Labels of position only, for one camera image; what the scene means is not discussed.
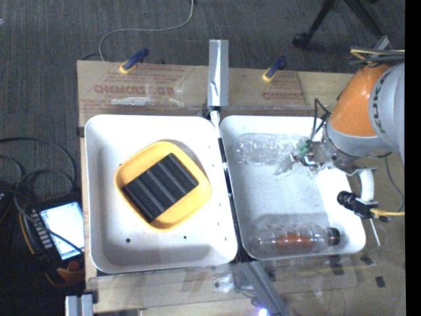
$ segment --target blue and yellow clamp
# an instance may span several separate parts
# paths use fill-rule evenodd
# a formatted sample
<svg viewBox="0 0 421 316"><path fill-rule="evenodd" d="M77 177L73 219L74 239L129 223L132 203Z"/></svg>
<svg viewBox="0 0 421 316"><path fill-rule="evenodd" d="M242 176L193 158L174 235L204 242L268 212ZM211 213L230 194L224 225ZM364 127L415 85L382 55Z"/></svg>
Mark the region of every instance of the blue and yellow clamp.
<svg viewBox="0 0 421 316"><path fill-rule="evenodd" d="M275 77L276 71L278 69L284 69L287 66L285 61L285 56L281 56L269 69L267 69L263 74L263 79L267 82L270 82Z"/></svg>
<svg viewBox="0 0 421 316"><path fill-rule="evenodd" d="M147 48L139 50L135 55L133 55L126 62L120 65L120 71L123 74L128 74L130 71L135 69L138 62L141 62L143 58L145 58L148 54L149 50Z"/></svg>

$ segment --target display screen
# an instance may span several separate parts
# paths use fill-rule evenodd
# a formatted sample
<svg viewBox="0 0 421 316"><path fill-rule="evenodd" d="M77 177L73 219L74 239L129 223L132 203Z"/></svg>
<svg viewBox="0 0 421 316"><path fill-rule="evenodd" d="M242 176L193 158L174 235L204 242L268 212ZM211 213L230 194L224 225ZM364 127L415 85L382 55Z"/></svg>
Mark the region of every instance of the display screen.
<svg viewBox="0 0 421 316"><path fill-rule="evenodd" d="M84 216L77 202L45 209L39 214L49 230L72 242L76 247L84 248ZM51 237L63 260L80 254L64 240L54 235Z"/></svg>

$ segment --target blue light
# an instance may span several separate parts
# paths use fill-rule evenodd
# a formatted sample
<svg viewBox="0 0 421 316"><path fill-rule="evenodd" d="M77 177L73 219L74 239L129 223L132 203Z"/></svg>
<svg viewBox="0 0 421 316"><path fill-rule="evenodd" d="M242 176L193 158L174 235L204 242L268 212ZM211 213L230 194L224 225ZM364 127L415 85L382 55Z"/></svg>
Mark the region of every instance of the blue light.
<svg viewBox="0 0 421 316"><path fill-rule="evenodd" d="M260 308L258 316L269 316L269 312L265 308Z"/></svg>

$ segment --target white plastic tray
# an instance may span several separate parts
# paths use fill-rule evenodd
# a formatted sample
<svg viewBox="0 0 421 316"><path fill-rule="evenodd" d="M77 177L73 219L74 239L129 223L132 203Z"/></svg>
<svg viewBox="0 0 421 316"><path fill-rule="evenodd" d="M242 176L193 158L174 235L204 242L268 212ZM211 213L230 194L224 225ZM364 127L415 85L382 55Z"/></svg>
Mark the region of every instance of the white plastic tray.
<svg viewBox="0 0 421 316"><path fill-rule="evenodd" d="M340 244L313 255L354 253L365 245L366 236L360 218L336 200L340 191L350 190L345 173L324 169L312 177L308 168L296 165L293 172L279 177L274 175L274 165L239 162L240 136L256 133L307 138L312 125L313 118L310 117L229 116L221 122L241 239L246 251L256 259L272 259L268 255L253 253L249 243L253 233L251 227L266 218L272 220L271 223L316 222L338 228ZM315 140L320 140L320 135L321 132ZM291 256L281 255L276 259Z"/></svg>
<svg viewBox="0 0 421 316"><path fill-rule="evenodd" d="M167 140L205 172L212 196L176 228L154 231L116 191L119 164L143 147ZM91 258L105 273L220 265L237 240L214 126L200 117L99 115L86 124Z"/></svg>

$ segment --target gray carpet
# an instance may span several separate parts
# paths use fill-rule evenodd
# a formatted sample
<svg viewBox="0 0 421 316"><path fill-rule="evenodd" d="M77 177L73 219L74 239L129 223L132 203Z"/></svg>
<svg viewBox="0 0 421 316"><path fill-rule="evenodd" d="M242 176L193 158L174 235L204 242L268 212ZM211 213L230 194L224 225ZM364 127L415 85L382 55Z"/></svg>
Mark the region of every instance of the gray carpet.
<svg viewBox="0 0 421 316"><path fill-rule="evenodd" d="M393 48L404 49L405 0L362 1ZM231 67L267 68L285 55L288 70L354 72L356 67L348 64L350 46L372 47L377 39L343 1L335 4L306 49L292 46L294 35L309 28L322 2L196 0L185 26L115 33L105 39L103 54L108 61L125 61L147 47L147 63L207 65L209 40L226 39ZM0 0L0 139L52 140L79 165L76 61L99 60L99 41L112 30L175 26L187 19L189 10L189 0ZM19 160L26 172L68 171L58 151L35 142L0 144L0 155ZM13 182L13 166L0 160L0 167L1 180ZM37 195L53 195L66 186L45 175L38 180ZM62 315L68 292L56 291L34 273L27 252L17 228L2 260L0 313Z"/></svg>

